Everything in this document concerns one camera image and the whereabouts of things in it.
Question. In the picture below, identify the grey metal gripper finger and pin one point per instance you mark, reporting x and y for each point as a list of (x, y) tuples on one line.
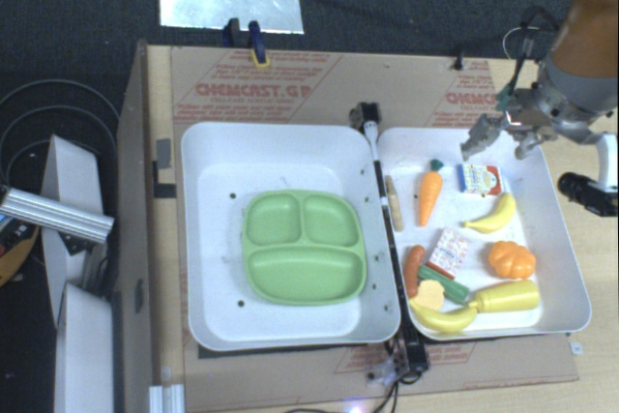
[(528, 146), (481, 135)]

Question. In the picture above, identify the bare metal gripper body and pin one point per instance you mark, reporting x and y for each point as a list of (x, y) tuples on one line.
[(541, 111)]

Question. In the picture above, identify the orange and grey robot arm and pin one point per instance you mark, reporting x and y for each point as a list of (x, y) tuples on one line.
[(585, 29)]

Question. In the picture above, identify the white carton blue red print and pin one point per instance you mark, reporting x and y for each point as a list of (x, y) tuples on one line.
[(479, 179)]

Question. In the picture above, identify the white plastic tray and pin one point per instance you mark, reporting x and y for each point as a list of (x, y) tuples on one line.
[(217, 256), (551, 217)]

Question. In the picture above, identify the yellow banana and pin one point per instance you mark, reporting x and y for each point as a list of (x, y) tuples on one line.
[(442, 321), (498, 215)]

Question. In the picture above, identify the orange carrot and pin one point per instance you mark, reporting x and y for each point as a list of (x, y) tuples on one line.
[(429, 196)]

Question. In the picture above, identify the thin black and white rod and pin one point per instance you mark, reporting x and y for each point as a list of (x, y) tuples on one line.
[(378, 169)]

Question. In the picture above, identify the beige biscuit stick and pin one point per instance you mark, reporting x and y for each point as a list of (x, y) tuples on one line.
[(394, 203)]

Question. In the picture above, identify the orange bread roll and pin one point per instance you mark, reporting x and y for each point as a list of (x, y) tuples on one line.
[(511, 260)]

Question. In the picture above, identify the orange brown sausage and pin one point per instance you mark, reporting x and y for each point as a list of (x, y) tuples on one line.
[(413, 266)]

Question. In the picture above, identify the yellow bottle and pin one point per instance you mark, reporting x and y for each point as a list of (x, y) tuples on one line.
[(510, 297)]

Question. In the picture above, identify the green ribbed stick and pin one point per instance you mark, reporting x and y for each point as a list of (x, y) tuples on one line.
[(454, 289)]

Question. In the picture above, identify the yellow wavy biscuit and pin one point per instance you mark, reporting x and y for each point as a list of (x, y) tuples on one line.
[(429, 296)]

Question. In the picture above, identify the brown cardboard board red print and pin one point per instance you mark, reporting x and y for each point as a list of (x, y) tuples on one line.
[(300, 82)]

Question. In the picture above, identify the green divided plate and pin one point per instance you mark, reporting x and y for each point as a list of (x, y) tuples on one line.
[(304, 271)]

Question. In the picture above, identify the black cylinder on white bracket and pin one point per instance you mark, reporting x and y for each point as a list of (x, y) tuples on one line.
[(587, 191)]

